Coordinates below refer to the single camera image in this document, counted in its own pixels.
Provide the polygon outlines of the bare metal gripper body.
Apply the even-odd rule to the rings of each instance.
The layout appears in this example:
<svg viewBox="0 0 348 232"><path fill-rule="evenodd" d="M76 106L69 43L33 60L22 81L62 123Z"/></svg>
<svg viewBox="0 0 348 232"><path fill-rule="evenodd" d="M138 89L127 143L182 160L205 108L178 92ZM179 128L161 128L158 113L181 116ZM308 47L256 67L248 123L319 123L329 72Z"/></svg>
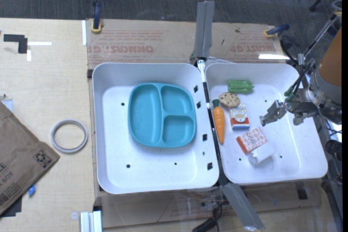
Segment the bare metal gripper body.
<svg viewBox="0 0 348 232"><path fill-rule="evenodd" d="M323 92L320 89L299 89L288 103L288 111L294 115L293 124L300 125L305 118L322 117L335 124L342 124L341 88Z"/></svg>

